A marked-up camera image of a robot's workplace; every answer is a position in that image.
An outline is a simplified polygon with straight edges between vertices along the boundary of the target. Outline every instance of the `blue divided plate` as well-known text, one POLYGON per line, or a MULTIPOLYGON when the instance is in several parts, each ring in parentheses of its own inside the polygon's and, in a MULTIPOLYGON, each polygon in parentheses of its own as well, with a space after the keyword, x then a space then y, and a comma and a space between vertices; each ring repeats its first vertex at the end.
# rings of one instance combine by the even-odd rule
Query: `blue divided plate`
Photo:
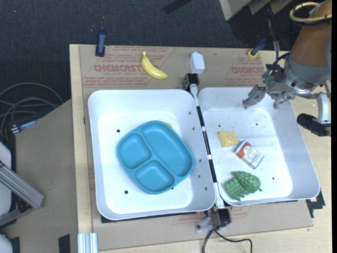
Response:
POLYGON ((159 194, 184 180, 194 168, 191 150, 166 123, 150 121, 129 132, 117 156, 144 191, 159 194))

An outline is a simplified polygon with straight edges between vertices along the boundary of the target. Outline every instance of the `yellow sponge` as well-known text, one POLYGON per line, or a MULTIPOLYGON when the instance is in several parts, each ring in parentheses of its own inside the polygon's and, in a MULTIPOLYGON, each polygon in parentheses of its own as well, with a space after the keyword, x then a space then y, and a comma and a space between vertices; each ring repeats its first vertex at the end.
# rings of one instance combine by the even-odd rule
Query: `yellow sponge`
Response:
POLYGON ((219 133, 219 138, 222 147, 228 147, 239 144, 239 140, 237 139, 234 131, 221 131, 219 133))

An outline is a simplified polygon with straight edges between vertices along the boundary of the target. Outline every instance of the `black floor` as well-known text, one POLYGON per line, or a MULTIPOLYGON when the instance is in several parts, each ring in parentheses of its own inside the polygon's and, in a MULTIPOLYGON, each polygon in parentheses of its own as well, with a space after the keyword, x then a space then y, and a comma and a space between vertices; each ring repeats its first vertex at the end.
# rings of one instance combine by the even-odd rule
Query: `black floor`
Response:
MULTIPOLYGON (((294 0, 275 15, 276 31, 298 31, 288 13, 307 1, 324 0, 294 0)), ((68 46, 95 44, 101 26, 107 29, 108 45, 254 47, 262 37, 270 37, 268 9, 252 16, 245 7, 227 22, 219 0, 0 0, 0 100, 17 103, 37 96, 59 103, 50 91, 34 85, 2 95, 23 82, 47 85, 68 100, 68 46)), ((296 36, 285 36, 281 49, 291 48, 296 36)), ((271 50, 272 44, 265 49, 271 50)), ((9 108, 0 101, 0 115, 9 108)))

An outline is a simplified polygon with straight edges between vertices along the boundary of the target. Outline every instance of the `wooden table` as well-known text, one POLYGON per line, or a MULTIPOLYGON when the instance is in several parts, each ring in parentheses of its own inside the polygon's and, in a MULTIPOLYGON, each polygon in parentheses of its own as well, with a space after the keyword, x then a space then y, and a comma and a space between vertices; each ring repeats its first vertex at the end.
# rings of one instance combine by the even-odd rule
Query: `wooden table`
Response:
MULTIPOLYGON (((94 46, 89 46, 88 48, 89 50, 94 50, 94 46)), ((86 132, 83 123, 85 108, 82 85, 84 80, 82 79, 81 71, 83 70, 83 61, 81 63, 81 58, 83 59, 84 49, 82 45, 70 45, 78 232, 88 234, 93 232, 93 218, 86 152, 86 132)), ((200 51, 204 56, 206 55, 207 59, 215 59, 212 57, 226 53, 228 54, 226 55, 226 59, 232 61, 231 67, 236 66, 238 61, 240 61, 240 59, 238 60, 238 53, 239 56, 241 55, 241 59, 244 59, 242 58, 244 57, 242 53, 246 51, 238 49, 174 48, 175 55, 180 52, 185 54, 190 53, 193 50, 200 51)), ((180 69, 181 75, 184 76, 184 71, 189 70, 188 61, 181 62, 180 57, 176 56, 177 67, 180 69)), ((274 53, 261 51, 260 58, 260 64, 270 64, 274 61, 274 53)), ((214 65, 214 63, 211 64, 213 64, 212 67, 215 71, 225 70, 226 67, 226 65, 219 67, 216 64, 214 65)), ((204 76, 201 76, 201 78, 204 80, 205 85, 207 85, 207 76, 205 73, 203 74, 204 76)), ((296 115, 300 113, 317 115, 317 106, 314 101, 296 98, 292 101, 292 104, 296 115)), ((326 205, 322 210, 314 211, 313 227, 311 228, 262 232, 231 237, 232 239, 251 238, 255 252, 332 252, 331 138, 319 138, 308 130, 301 129, 301 131, 319 177, 326 205)), ((201 252, 201 246, 202 240, 197 239, 136 248, 105 250, 104 252, 201 252)), ((208 241, 206 250, 209 252, 249 252, 249 244, 247 242, 229 243, 221 238, 215 238, 208 241)))

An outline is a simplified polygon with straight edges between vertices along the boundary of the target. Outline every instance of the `banana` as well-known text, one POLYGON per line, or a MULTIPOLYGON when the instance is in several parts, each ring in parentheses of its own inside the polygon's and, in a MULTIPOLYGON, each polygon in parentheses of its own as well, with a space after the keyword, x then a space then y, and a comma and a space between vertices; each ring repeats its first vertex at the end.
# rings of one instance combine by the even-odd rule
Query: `banana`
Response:
POLYGON ((146 52, 143 52, 143 58, 142 58, 141 64, 142 64, 142 68, 145 70, 145 72, 155 79, 164 80, 168 77, 165 72, 157 69, 151 63, 151 61, 146 56, 146 52))

